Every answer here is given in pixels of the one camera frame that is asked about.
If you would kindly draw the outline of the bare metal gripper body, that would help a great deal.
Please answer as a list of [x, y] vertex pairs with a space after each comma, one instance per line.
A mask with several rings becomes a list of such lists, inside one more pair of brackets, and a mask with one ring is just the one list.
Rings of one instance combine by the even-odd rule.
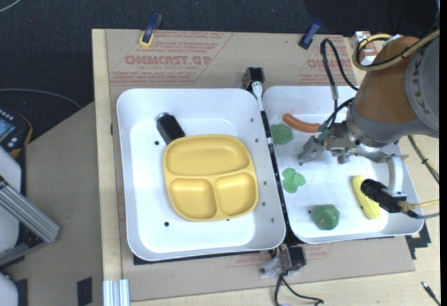
[[351, 122], [334, 123], [319, 134], [319, 140], [325, 150], [336, 158], [340, 152], [350, 152], [351, 156], [365, 156], [371, 152], [371, 147], [363, 143], [364, 134], [355, 123]]

